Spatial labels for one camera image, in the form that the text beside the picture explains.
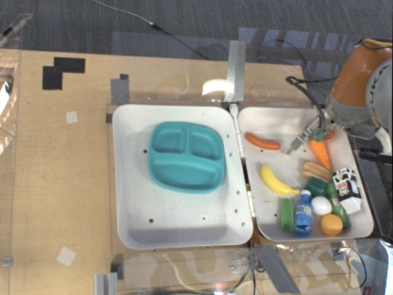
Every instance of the white egg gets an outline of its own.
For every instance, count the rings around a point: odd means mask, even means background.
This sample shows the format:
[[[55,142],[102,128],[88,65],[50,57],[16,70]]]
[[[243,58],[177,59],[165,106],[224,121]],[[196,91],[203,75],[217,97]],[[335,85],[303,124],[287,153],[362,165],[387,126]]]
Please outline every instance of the white egg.
[[[311,206],[316,215],[326,215],[332,212],[332,205],[325,197],[315,197],[311,200]]]

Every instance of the black cable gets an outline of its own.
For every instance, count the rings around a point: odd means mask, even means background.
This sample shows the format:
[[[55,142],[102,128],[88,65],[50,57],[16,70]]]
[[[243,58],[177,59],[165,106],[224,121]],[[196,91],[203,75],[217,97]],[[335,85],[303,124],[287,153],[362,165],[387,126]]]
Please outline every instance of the black cable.
[[[303,80],[303,79],[297,79],[295,77],[296,82],[298,82],[299,84],[302,83],[321,83],[321,82],[328,82],[328,81],[334,81],[335,79],[337,79],[337,77],[330,77],[328,79],[319,79],[319,80]]]
[[[390,45],[390,46],[388,46],[388,45],[381,45],[381,46],[379,46],[379,47],[370,47],[369,45],[367,45],[365,42],[364,42],[364,40],[365,39],[361,39],[358,43],[357,43],[357,45],[362,45],[363,47],[365,47],[365,48],[367,48],[368,50],[372,50],[372,51],[374,51],[374,50],[379,50],[379,49],[385,49],[385,48],[392,48],[392,46]],[[390,39],[377,39],[377,41],[381,41],[381,42],[392,42]]]
[[[264,43],[261,45],[261,47],[259,47],[259,58],[262,58],[262,54],[261,54],[261,48],[262,48],[262,46],[268,44],[268,43],[271,42],[271,41],[278,41],[278,42],[281,42],[281,43],[283,43],[283,44],[288,44],[288,45],[290,45],[293,49],[296,50],[296,52],[297,52],[297,53],[299,54],[299,56],[302,58],[302,60],[303,60],[303,62],[304,62],[304,65],[305,65],[305,68],[306,68],[307,61],[306,61],[306,58],[305,58],[305,57],[303,56],[303,54],[301,53],[301,51],[300,51],[295,45],[293,45],[291,42],[285,41],[285,40],[283,40],[283,39],[281,39],[281,38],[274,38],[274,39],[270,39],[269,41],[264,42]]]
[[[355,252],[356,254],[357,254],[357,256],[359,257],[359,259],[360,259],[360,262],[362,263],[362,266],[363,266],[363,269],[364,269],[364,280],[363,280],[363,282],[359,285],[359,286],[356,286],[356,287],[352,287],[351,286],[351,263],[349,262],[349,257],[348,257],[348,255],[346,254],[346,252],[344,251],[344,256],[345,256],[345,258],[346,258],[346,262],[347,262],[347,264],[348,264],[348,269],[349,269],[349,288],[350,289],[360,289],[361,287],[363,287],[363,285],[366,283],[366,281],[367,281],[367,268],[366,268],[366,265],[365,265],[365,263],[364,263],[364,261],[363,261],[363,259],[362,259],[362,256],[360,255],[360,253],[357,251],[357,250],[355,250],[355,249],[353,249],[353,248],[350,248],[351,249],[351,251],[353,251],[353,252]]]
[[[381,238],[382,238],[385,242],[388,242],[388,243],[390,243],[391,245],[393,245],[393,238],[392,238],[392,237],[390,237],[390,236],[388,236],[388,235],[386,235],[386,234],[382,234],[382,235],[381,235]]]
[[[109,4],[105,4],[105,3],[101,2],[101,1],[98,1],[98,0],[89,0],[89,1],[94,2],[96,4],[99,4],[100,6],[107,7],[108,9],[115,10],[117,12],[126,13],[128,15],[136,17],[136,18],[146,22],[147,24],[149,24],[152,28],[155,28],[156,30],[159,30],[159,31],[161,31],[161,32],[163,32],[163,33],[165,33],[165,34],[175,38],[175,40],[177,40],[178,42],[181,42],[183,45],[185,45],[187,48],[191,49],[193,52],[197,53],[202,58],[210,60],[208,57],[204,56],[202,53],[200,53],[199,51],[195,50],[194,48],[192,48],[190,45],[188,45],[186,42],[182,41],[181,39],[179,39],[175,35],[169,33],[168,31],[166,31],[165,29],[161,28],[160,26],[158,26],[154,22],[149,21],[148,19],[146,19],[146,18],[144,18],[144,17],[142,17],[142,16],[140,16],[140,15],[138,15],[136,13],[133,13],[133,12],[130,12],[130,11],[126,11],[126,10],[122,10],[122,9],[119,9],[119,8],[116,8],[116,7],[112,7]]]
[[[254,286],[253,286],[253,291],[252,291],[252,295],[255,295],[255,294],[256,294],[256,290],[257,290],[257,282],[256,282],[256,280],[255,280],[255,271],[254,271],[254,268],[252,268],[251,270],[252,270],[252,282],[253,282],[253,284],[254,284]]]
[[[186,42],[182,41],[180,38],[176,37],[175,35],[169,33],[168,31],[166,31],[165,29],[163,29],[162,27],[158,26],[157,24],[153,23],[152,28],[155,28],[158,31],[161,31],[173,38],[175,38],[175,40],[181,42],[183,45],[185,45],[187,48],[191,49],[193,52],[197,53],[199,56],[201,56],[202,58],[206,59],[206,60],[210,60],[208,57],[206,57],[205,55],[203,55],[202,53],[200,53],[199,51],[197,51],[196,49],[192,48],[190,45],[188,45]]]
[[[241,277],[241,279],[240,279],[240,281],[238,282],[238,284],[236,284],[236,285],[235,285],[233,288],[231,288],[229,291],[223,291],[223,292],[225,292],[225,293],[232,293],[232,292],[236,291],[236,289],[240,286],[240,284],[243,283],[244,279],[245,279],[246,276],[247,276],[247,273],[248,273],[248,270],[246,271],[245,274],[243,274],[243,276]]]
[[[318,110],[318,113],[319,113],[319,128],[321,128],[322,132],[325,132],[325,130],[326,130],[326,124],[325,124],[326,118],[325,118],[324,111],[322,110],[322,108],[319,105],[319,103],[317,102],[317,100],[309,93],[309,91],[307,91],[307,89],[305,89],[304,87],[300,86],[300,84],[297,82],[296,77],[289,76],[289,77],[286,78],[286,81],[290,85],[293,85],[294,87],[296,87],[303,94],[305,94],[308,97],[308,99],[310,100],[311,104],[316,107],[316,109]]]

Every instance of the orange toy fruit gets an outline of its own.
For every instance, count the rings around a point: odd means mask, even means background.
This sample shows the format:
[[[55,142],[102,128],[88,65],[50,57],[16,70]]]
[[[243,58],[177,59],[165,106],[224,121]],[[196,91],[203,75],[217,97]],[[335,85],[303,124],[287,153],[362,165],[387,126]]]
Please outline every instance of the orange toy fruit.
[[[328,236],[337,236],[343,228],[343,222],[337,215],[327,214],[321,220],[321,229]]]

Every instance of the toy carrot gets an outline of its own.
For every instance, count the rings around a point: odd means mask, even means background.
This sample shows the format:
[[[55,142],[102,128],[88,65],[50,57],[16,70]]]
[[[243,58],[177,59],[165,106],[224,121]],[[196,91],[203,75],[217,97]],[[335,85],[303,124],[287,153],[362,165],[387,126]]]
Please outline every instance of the toy carrot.
[[[318,142],[314,139],[311,139],[310,146],[321,164],[325,166],[328,171],[332,171],[332,166],[330,165],[330,159],[326,150],[325,141]]]

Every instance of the black tape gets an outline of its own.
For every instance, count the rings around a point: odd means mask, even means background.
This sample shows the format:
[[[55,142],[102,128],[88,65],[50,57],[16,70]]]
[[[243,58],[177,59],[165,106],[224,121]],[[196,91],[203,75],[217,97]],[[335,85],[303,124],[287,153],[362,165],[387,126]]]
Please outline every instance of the black tape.
[[[42,89],[62,90],[63,74],[56,72],[53,66],[42,67]]]
[[[6,30],[4,32],[2,32],[2,35],[4,37],[6,37],[11,32],[12,32],[12,27],[8,27],[8,28],[6,28]]]
[[[117,273],[117,279],[123,280],[123,264],[111,263],[111,273]]]
[[[113,114],[106,114],[106,120],[105,122],[107,124],[111,124],[112,123],[112,118],[113,118]]]
[[[83,58],[55,57],[55,72],[85,73],[85,62]]]

